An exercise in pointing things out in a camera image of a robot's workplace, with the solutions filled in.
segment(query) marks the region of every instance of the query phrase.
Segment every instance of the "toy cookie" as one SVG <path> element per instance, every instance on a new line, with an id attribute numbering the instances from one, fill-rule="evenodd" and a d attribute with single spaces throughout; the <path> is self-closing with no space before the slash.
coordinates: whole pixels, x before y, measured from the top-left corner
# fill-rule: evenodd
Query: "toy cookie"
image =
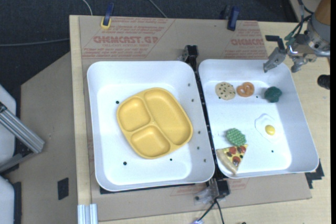
<path id="1" fill-rule="evenodd" d="M 230 100 L 236 96 L 235 88 L 227 82 L 220 82 L 215 87 L 216 94 L 223 100 Z"/>

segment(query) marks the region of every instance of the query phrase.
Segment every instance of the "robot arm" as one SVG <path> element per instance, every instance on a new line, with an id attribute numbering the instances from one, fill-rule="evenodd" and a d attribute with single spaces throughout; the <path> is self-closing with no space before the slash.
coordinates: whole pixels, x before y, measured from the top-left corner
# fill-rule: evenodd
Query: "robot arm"
<path id="1" fill-rule="evenodd" d="M 314 62 L 317 57 L 327 57 L 330 59 L 330 17 L 331 0 L 321 0 L 315 12 L 303 19 L 298 26 L 285 38 L 286 48 L 282 40 L 277 36 L 266 36 L 268 41 L 277 41 L 278 47 L 269 56 L 269 60 L 264 64 L 264 72 L 278 66 L 284 61 L 286 55 L 293 60 L 292 72 L 297 72 L 302 65 L 308 62 Z M 307 29 L 300 34 L 303 22 L 308 20 Z M 319 83 L 324 88 L 326 78 L 323 77 L 323 83 Z"/>

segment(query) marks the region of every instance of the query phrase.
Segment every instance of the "white tray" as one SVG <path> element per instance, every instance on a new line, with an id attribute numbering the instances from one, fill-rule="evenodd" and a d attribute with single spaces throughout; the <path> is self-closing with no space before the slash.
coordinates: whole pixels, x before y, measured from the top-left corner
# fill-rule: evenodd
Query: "white tray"
<path id="1" fill-rule="evenodd" d="M 219 169 L 228 177 L 243 178 L 275 174 L 309 172 L 319 163 L 318 154 L 299 101 L 290 70 L 286 65 L 263 71 L 264 60 L 205 60 L 199 65 L 208 117 L 215 149 L 230 147 L 225 132 L 239 129 L 246 135 L 248 148 L 237 174 L 218 160 Z M 235 88 L 246 81 L 254 84 L 253 96 L 236 95 L 225 101 L 215 93 L 220 82 Z M 267 88 L 282 91 L 276 103 L 264 98 Z M 255 128 L 255 119 L 268 114 L 276 122 L 281 136 L 265 139 Z"/>
<path id="2" fill-rule="evenodd" d="M 0 221 L 1 224 L 13 224 L 14 220 L 14 187 L 0 176 Z"/>
<path id="3" fill-rule="evenodd" d="M 192 68 L 180 61 L 104 61 L 87 73 L 99 185 L 109 191 L 208 181 L 214 173 L 212 150 Z M 140 157 L 117 123 L 117 101 L 149 88 L 170 91 L 193 125 L 191 140 L 157 159 Z"/>

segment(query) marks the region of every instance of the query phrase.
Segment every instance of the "black wire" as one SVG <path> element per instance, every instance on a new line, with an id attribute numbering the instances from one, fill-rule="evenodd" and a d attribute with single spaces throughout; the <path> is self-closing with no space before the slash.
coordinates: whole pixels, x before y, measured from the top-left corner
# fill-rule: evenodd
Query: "black wire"
<path id="1" fill-rule="evenodd" d="M 212 203 L 211 206 L 204 212 L 204 214 L 197 220 L 200 221 L 202 218 L 206 216 L 207 213 L 214 207 L 215 203 Z"/>
<path id="2" fill-rule="evenodd" d="M 287 19 L 291 22 L 296 22 L 297 19 L 295 17 L 293 17 L 293 9 L 289 5 L 289 1 L 288 0 L 282 0 L 282 4 L 283 4 L 284 11 L 286 13 Z"/>
<path id="3" fill-rule="evenodd" d="M 311 18 L 311 16 L 312 16 L 312 15 L 308 15 L 307 17 L 305 17 L 305 18 L 303 19 L 303 21 L 304 21 L 304 22 L 305 22 L 305 21 L 308 21 L 308 20 Z M 294 33 L 294 32 L 299 28 L 300 24 L 301 24 L 301 23 L 298 23 L 298 25 L 293 29 L 292 33 Z"/>
<path id="4" fill-rule="evenodd" d="M 308 13 L 310 13 L 310 14 L 313 14 L 313 13 L 314 13 L 314 12 L 312 12 L 310 9 L 307 9 L 306 6 L 304 6 L 303 8 L 304 8 L 304 10 L 305 10 L 306 12 L 308 12 Z"/>
<path id="5" fill-rule="evenodd" d="M 222 224 L 225 224 L 224 223 L 224 218 L 223 218 L 223 214 L 222 214 L 222 210 L 221 210 L 221 208 L 220 208 L 220 205 L 219 205 L 219 203 L 218 203 L 218 201 L 217 201 L 217 198 L 215 198 L 215 202 L 216 202 L 216 204 L 217 204 L 217 206 L 218 206 L 218 210 L 219 210 L 219 213 L 220 213 L 220 218 L 221 218 L 221 220 L 222 220 Z"/>
<path id="6" fill-rule="evenodd" d="M 223 214 L 222 214 L 222 210 L 221 210 L 220 205 L 218 203 L 217 197 L 214 199 L 214 202 L 211 204 L 211 206 L 204 212 L 204 214 L 199 219 L 197 219 L 197 221 L 200 221 L 202 218 L 204 218 L 209 213 L 209 211 L 214 207 L 215 204 L 218 206 L 219 213 L 220 213 L 220 216 L 221 216 L 220 218 L 222 220 L 222 224 L 225 224 Z"/>

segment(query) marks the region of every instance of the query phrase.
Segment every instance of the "egg yolk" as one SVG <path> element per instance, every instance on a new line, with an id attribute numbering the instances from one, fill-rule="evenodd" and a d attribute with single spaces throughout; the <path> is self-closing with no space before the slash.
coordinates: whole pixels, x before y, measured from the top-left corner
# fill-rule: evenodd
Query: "egg yolk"
<path id="1" fill-rule="evenodd" d="M 265 126 L 265 131 L 269 135 L 274 135 L 275 134 L 275 128 L 272 125 L 266 125 Z"/>

